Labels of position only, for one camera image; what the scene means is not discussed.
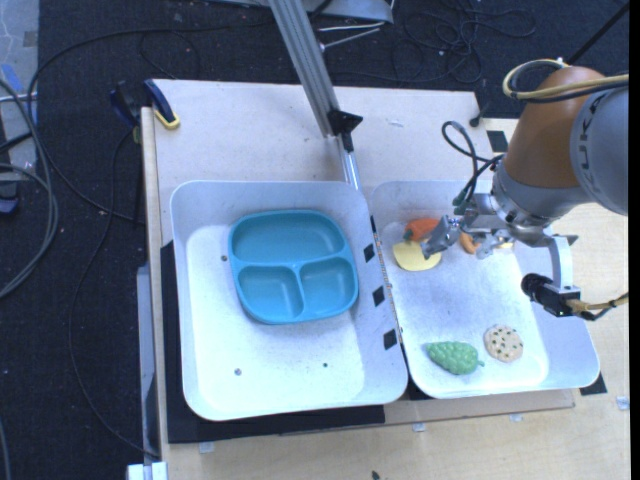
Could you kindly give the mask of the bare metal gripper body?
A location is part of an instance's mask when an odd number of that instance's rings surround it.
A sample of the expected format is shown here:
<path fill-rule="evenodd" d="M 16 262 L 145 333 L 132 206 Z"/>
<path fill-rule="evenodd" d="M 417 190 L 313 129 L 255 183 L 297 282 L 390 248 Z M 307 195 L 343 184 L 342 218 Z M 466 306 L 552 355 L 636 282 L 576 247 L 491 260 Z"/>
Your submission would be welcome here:
<path fill-rule="evenodd" d="M 542 247 L 550 240 L 549 225 L 549 219 L 523 210 L 507 196 L 480 193 L 467 206 L 461 228 L 485 243 L 511 241 Z"/>

